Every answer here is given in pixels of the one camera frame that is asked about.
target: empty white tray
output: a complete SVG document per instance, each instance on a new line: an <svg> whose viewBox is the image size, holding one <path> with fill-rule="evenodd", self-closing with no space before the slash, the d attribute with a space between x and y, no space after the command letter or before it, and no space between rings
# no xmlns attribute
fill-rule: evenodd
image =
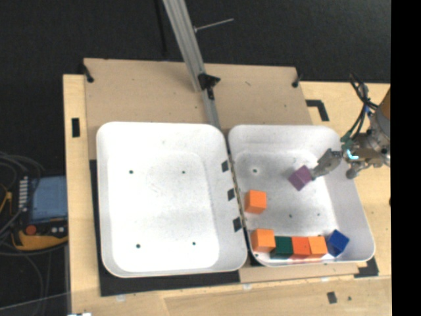
<svg viewBox="0 0 421 316"><path fill-rule="evenodd" d="M312 169L325 151L341 150L340 137L325 126L240 125L228 141L240 200L249 190L266 192L267 209L260 215L245 213L248 235L256 228L273 229L278 236L327 236L334 229L350 241L338 257L321 261L367 261L374 254L374 240L354 183L345 173L345 161L326 176L297 191L288 177L299 167ZM309 260L271 259L253 252L263 265L277 267Z"/></svg>
<svg viewBox="0 0 421 316"><path fill-rule="evenodd" d="M97 132L104 266L118 277L234 271L247 258L223 134L110 122Z"/></svg>

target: red-orange cube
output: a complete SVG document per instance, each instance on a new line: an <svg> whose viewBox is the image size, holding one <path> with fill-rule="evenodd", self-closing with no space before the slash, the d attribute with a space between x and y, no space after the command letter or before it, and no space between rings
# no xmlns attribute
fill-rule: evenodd
<svg viewBox="0 0 421 316"><path fill-rule="evenodd" d="M308 237L293 236L291 237L291 240L292 240L293 255L291 255L290 259L292 260L305 259L311 254L310 242L309 242Z"/></svg>
<svg viewBox="0 0 421 316"><path fill-rule="evenodd" d="M323 257L328 252L326 239L323 236L309 236L310 256L309 258L317 259Z"/></svg>
<svg viewBox="0 0 421 316"><path fill-rule="evenodd" d="M266 192L249 190L245 195L244 210L248 213L261 214L267 207Z"/></svg>
<svg viewBox="0 0 421 316"><path fill-rule="evenodd" d="M275 233L271 229L258 228L251 233L251 247L254 251L269 253L276 247Z"/></svg>

